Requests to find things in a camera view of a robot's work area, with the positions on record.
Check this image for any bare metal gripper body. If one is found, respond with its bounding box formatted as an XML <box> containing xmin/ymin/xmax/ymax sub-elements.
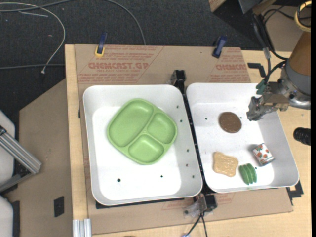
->
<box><xmin>261</xmin><ymin>76</ymin><xmax>312</xmax><ymax>113</ymax></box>

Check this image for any brown round biscuit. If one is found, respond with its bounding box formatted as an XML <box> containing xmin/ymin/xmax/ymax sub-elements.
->
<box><xmin>218</xmin><ymin>111</ymin><xmax>243</xmax><ymax>134</ymax></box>

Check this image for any white can with red print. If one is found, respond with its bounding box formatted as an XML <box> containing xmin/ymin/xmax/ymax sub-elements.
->
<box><xmin>252</xmin><ymin>143</ymin><xmax>275</xmax><ymax>167</ymax></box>

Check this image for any white plastic tray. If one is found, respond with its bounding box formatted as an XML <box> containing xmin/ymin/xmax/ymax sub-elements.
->
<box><xmin>185</xmin><ymin>82</ymin><xmax>300</xmax><ymax>194</ymax></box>
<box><xmin>82</xmin><ymin>83</ymin><xmax>204</xmax><ymax>206</ymax></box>

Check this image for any tan toy bread slice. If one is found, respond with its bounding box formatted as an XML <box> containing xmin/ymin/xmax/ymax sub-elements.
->
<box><xmin>212</xmin><ymin>151</ymin><xmax>239</xmax><ymax>178</ymax></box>

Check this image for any green ridged toy vegetable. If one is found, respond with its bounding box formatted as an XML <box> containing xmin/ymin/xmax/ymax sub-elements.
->
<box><xmin>238</xmin><ymin>163</ymin><xmax>258</xmax><ymax>186</ymax></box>

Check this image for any brown cardboard board, red print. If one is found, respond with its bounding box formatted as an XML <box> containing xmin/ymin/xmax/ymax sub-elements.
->
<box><xmin>74</xmin><ymin>43</ymin><xmax>294</xmax><ymax>229</ymax></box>

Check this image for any green divided plate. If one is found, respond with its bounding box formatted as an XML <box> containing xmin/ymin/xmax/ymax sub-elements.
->
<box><xmin>106</xmin><ymin>98</ymin><xmax>179</xmax><ymax>166</ymax></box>

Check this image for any black cylinder on white bracket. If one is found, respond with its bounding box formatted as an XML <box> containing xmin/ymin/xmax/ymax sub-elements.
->
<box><xmin>293</xmin><ymin>126</ymin><xmax>312</xmax><ymax>147</ymax></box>

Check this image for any black block with thin wires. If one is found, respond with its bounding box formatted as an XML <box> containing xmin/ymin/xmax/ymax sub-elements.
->
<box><xmin>169</xmin><ymin>69</ymin><xmax>186</xmax><ymax>88</ymax></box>
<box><xmin>183</xmin><ymin>194</ymin><xmax>218</xmax><ymax>219</ymax></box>

